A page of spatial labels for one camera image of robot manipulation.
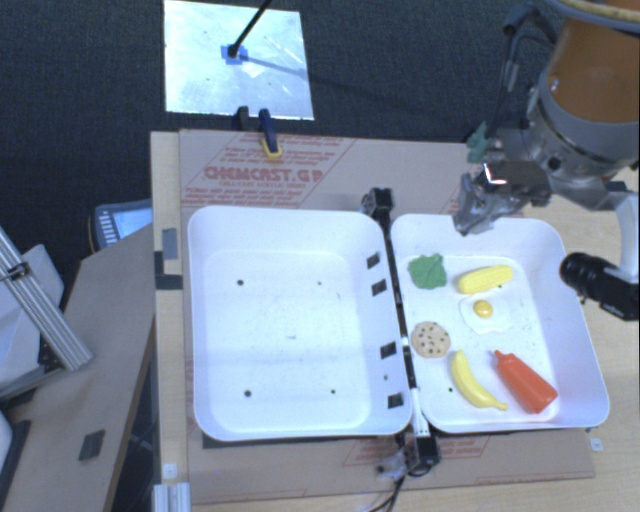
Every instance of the black pole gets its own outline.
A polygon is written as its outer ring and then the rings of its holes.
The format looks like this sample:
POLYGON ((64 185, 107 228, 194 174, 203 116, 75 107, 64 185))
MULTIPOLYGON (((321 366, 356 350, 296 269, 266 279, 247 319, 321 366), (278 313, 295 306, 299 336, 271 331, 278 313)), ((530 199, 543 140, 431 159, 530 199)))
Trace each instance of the black pole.
POLYGON ((264 2, 262 2, 260 9, 258 9, 258 12, 251 19, 251 21, 249 22, 247 27, 244 29, 242 34, 240 34, 240 37, 238 38, 238 40, 235 43, 233 43, 231 46, 229 46, 229 49, 227 50, 229 57, 231 57, 232 59, 236 58, 236 55, 238 55, 238 50, 240 49, 240 45, 242 44, 242 41, 244 41, 244 38, 249 35, 249 32, 251 32, 251 29, 253 28, 253 26, 256 23, 258 23, 260 16, 262 16, 264 11, 267 10, 267 8, 269 7, 272 1, 273 0, 265 0, 264 2))

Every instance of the black carpet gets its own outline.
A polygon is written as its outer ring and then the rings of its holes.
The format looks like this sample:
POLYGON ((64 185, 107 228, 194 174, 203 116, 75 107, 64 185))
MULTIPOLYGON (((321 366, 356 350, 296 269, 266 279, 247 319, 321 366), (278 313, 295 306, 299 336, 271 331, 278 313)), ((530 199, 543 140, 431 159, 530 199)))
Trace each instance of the black carpet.
MULTIPOLYGON (((492 111, 516 3, 274 1, 301 13, 315 114, 276 128, 463 140, 492 111)), ((45 244, 66 280, 89 253, 92 210, 149 197, 150 132, 230 129, 226 117, 165 112, 163 50, 159 0, 0 2, 0 226, 22 251, 45 244)), ((510 126, 548 53, 522 55, 510 126)))

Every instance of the tan tube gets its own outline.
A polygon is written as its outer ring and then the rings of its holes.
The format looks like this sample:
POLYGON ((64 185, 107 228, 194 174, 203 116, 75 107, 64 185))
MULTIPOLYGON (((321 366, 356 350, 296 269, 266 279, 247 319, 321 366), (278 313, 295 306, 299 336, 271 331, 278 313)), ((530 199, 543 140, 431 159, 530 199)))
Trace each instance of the tan tube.
MULTIPOLYGON (((608 0, 640 11, 638 0, 608 0)), ((606 123, 637 122, 640 39, 567 19, 551 56, 547 83, 558 105, 576 117, 606 123)))

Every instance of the egg yolk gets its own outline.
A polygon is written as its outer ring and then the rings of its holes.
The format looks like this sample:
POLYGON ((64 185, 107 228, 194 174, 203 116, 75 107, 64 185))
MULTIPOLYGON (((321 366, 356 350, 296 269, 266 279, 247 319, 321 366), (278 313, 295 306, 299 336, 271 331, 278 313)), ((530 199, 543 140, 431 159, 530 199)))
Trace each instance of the egg yolk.
POLYGON ((480 318, 489 318, 493 314, 493 307, 486 300, 478 300, 473 304, 473 311, 480 318))

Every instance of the red bottle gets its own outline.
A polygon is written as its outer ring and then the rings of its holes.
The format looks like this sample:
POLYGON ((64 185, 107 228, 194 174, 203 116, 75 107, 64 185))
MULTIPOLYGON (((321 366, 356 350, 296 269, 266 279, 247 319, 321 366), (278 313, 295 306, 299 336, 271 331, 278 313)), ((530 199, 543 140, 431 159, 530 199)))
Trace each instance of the red bottle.
POLYGON ((529 412, 539 413, 553 402, 558 392, 554 387, 513 354, 496 350, 498 373, 529 412))

